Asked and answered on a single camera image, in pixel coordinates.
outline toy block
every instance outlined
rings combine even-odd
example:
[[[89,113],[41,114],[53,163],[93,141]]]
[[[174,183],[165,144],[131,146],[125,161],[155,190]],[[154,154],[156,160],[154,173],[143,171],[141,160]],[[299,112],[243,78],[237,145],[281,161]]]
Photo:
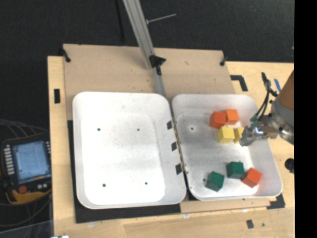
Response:
[[[254,168],[250,168],[247,175],[242,179],[242,182],[245,183],[247,186],[253,188],[254,186],[259,184],[261,179],[262,173]]]
[[[242,162],[230,162],[227,166],[227,177],[234,179],[241,179],[244,176],[244,168]]]
[[[210,116],[210,127],[212,128],[221,128],[226,124],[226,114],[215,111]]]
[[[244,131],[244,127],[238,127],[234,129],[234,142],[239,143],[240,138],[242,138],[242,133]]]
[[[208,175],[206,187],[214,191],[219,191],[223,186],[224,176],[217,172],[211,172]]]
[[[234,140],[234,131],[231,127],[221,127],[217,131],[217,138],[219,143],[230,143]]]
[[[226,124],[235,125],[239,121],[239,115],[236,109],[226,109]]]

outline cable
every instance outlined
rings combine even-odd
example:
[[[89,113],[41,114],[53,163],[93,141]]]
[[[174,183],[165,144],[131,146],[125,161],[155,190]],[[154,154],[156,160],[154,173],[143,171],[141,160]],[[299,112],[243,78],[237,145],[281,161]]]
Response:
[[[14,129],[11,128],[10,125],[4,125],[4,126],[7,127],[9,130],[11,130],[11,132],[13,133],[13,135],[14,135],[16,138],[19,137],[19,135],[14,131]]]
[[[20,222],[17,222],[17,223],[14,223],[14,224],[0,224],[0,228],[11,228],[11,227],[16,227],[16,226],[19,226],[19,225],[22,225],[24,224],[25,222],[28,222],[29,220],[33,219],[34,217],[36,217],[40,212],[42,212],[45,207],[47,207],[51,201],[51,197],[49,198],[49,200],[36,212],[34,213],[31,217],[23,220],[23,221],[20,221]]]
[[[27,125],[25,123],[18,122],[18,121],[9,121],[9,120],[6,120],[6,119],[0,119],[0,125],[3,125],[3,126],[14,126],[14,127],[18,128],[23,133],[24,136],[28,136],[28,134],[23,129],[23,127],[24,128],[28,128],[29,130],[31,130],[33,134],[36,134],[36,131],[35,131],[36,129],[48,133],[47,129],[44,129],[44,128],[38,127],[38,126]]]
[[[264,109],[262,111],[262,114],[260,115],[260,117],[258,118],[258,120],[260,121],[264,115],[264,113],[266,112],[267,106],[268,106],[268,100],[269,100],[269,90],[267,91],[266,97],[265,97],[265,105],[264,105]]]

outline black cable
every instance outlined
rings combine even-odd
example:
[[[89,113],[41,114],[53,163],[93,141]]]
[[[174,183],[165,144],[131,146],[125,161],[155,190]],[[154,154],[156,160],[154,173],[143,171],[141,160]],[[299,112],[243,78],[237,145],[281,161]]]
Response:
[[[267,106],[268,106],[268,100],[269,100],[269,90],[267,91],[266,97],[265,97],[265,100],[264,100],[264,103],[265,103],[264,109],[263,109],[263,111],[262,111],[262,114],[261,114],[260,117],[258,118],[258,120],[261,120],[262,117],[263,117],[263,115],[264,115],[264,113],[266,112],[266,108],[267,108]]]
[[[23,221],[14,223],[14,224],[0,224],[0,228],[12,228],[12,227],[16,227],[16,226],[22,225],[25,222],[28,222],[29,220],[31,220],[34,217],[36,217],[37,215],[39,215],[45,209],[45,207],[47,207],[49,205],[50,201],[51,201],[51,198],[49,198],[49,200],[36,213],[34,213],[31,217],[29,217],[29,218],[27,218],[27,219],[25,219]]]
[[[10,125],[3,125],[3,126],[7,127],[7,128],[13,133],[13,135],[14,135],[16,138],[19,137],[19,135],[14,131],[14,129],[11,128]]]
[[[22,127],[28,128],[30,129],[34,134],[36,134],[35,129],[40,130],[40,131],[44,131],[48,133],[47,129],[44,129],[42,127],[38,127],[38,126],[34,126],[34,125],[28,125],[22,122],[18,122],[18,121],[10,121],[10,120],[6,120],[6,119],[0,119],[0,125],[13,125],[18,127],[20,130]]]
[[[26,133],[26,131],[23,128],[21,128],[20,126],[18,126],[16,124],[14,124],[13,126],[17,127],[23,133],[24,136],[26,136],[26,137],[28,136],[28,134]]]
[[[27,211],[27,214],[28,214],[28,217],[31,218],[31,212],[30,212],[30,209],[27,205],[25,205],[25,208],[26,208],[26,211]],[[32,228],[28,228],[27,231],[26,231],[26,234],[25,234],[25,237],[26,238],[29,238],[30,235],[31,235],[31,231],[32,231]]]
[[[262,109],[263,109],[263,107],[264,107],[264,105],[265,105],[265,100],[266,100],[266,99],[264,99],[264,101],[263,101],[261,107],[260,107],[259,110],[256,112],[256,116],[257,116],[257,117],[258,117],[258,115],[260,114],[260,112],[262,111]]]

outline green block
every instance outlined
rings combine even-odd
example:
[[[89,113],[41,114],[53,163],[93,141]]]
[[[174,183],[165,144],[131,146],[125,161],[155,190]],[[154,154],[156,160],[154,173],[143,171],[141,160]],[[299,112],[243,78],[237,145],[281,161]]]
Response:
[[[211,172],[208,175],[206,187],[214,191],[219,191],[222,188],[223,181],[224,181],[223,175],[216,172]]]
[[[244,175],[244,168],[242,162],[230,162],[227,166],[228,178],[240,179]]]

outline black floor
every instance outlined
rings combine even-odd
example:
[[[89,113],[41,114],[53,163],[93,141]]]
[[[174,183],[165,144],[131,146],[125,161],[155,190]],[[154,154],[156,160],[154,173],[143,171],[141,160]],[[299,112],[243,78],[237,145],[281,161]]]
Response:
[[[63,43],[137,45],[119,0],[121,41],[114,1],[0,0],[0,119],[49,127],[47,56],[58,55]],[[295,0],[140,1],[148,20],[177,14],[150,23],[155,47],[223,50],[236,61],[294,62]],[[8,136],[0,128],[0,140]],[[18,214],[0,206],[0,220],[5,215]]]

